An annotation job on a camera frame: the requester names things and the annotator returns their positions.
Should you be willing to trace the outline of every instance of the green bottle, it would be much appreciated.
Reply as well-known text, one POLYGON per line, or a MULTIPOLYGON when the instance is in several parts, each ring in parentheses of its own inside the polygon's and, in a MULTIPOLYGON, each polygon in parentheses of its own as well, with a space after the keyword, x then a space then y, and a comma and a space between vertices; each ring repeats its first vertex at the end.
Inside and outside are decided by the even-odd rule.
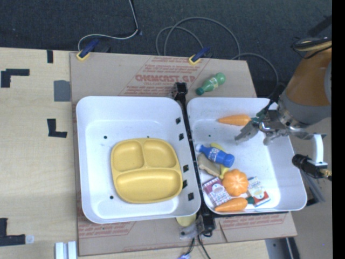
POLYGON ((212 91, 212 90, 216 89, 219 85, 222 85, 223 83, 225 83, 225 79, 226 78, 225 78, 225 75, 223 73, 217 73, 212 78, 204 81, 203 86, 199 87, 196 90, 196 93, 198 95, 202 95, 205 92, 212 91))

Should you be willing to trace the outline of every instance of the light wood surface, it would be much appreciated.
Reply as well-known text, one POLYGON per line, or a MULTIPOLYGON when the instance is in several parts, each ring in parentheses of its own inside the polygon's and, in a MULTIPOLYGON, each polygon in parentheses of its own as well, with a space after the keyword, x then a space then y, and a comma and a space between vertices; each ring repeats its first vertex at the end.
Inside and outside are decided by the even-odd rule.
MULTIPOLYGON (((77 241, 72 105, 55 102, 53 82, 70 81, 69 52, 0 49, 0 70, 30 69, 0 88, 0 217, 8 235, 33 235, 34 243, 0 247, 0 258, 54 258, 56 242, 77 241), (67 138, 48 137, 47 119, 67 138)), ((267 259, 264 240, 206 246, 211 258, 267 259)), ((141 251, 87 258, 178 258, 185 248, 141 251)), ((195 247, 192 258, 206 258, 195 247)))

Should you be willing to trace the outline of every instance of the blue clamp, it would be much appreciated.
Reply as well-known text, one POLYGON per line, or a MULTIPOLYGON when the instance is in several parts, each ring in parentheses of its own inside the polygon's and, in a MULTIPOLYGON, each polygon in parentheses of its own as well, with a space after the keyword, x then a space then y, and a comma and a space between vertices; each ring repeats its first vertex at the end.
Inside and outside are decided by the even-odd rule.
POLYGON ((86 47, 77 54, 77 58, 83 62, 89 57, 90 52, 97 46, 98 43, 99 39, 97 38, 90 41, 89 44, 87 44, 86 47))
POLYGON ((202 56, 204 56, 207 52, 210 51, 210 48, 209 47, 204 47, 202 48, 199 52, 197 52, 196 54, 194 54, 193 56, 191 56, 189 59, 188 59, 188 62, 191 64, 191 65, 196 65, 199 61, 200 61, 200 58, 202 56))

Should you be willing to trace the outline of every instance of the cardboard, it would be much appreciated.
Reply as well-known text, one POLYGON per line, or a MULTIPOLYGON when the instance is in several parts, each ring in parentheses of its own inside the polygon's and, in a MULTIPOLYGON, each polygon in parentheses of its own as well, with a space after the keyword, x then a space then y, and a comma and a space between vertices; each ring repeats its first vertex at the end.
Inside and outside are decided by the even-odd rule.
MULTIPOLYGON (((202 59, 191 66, 188 58, 92 53, 80 62, 70 53, 74 157, 78 212, 79 255, 187 247, 190 239, 180 238, 175 219, 96 224, 85 218, 81 208, 77 121, 75 107, 86 96, 171 97, 175 82, 186 82, 187 102, 206 79, 222 72, 226 81, 204 97, 256 97, 245 61, 202 59)), ((204 244, 290 237, 296 229, 290 213, 216 218, 212 237, 204 244)))

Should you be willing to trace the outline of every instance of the blue bottle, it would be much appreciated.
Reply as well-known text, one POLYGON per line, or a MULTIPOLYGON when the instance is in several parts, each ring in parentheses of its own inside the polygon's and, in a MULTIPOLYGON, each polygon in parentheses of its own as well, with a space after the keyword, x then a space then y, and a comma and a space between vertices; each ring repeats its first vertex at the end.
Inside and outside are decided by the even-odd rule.
POLYGON ((205 147, 204 145, 198 144, 195 147, 197 152, 201 152, 214 163, 223 164, 225 167, 230 168, 233 165, 235 157, 230 153, 225 153, 220 149, 214 147, 205 147))

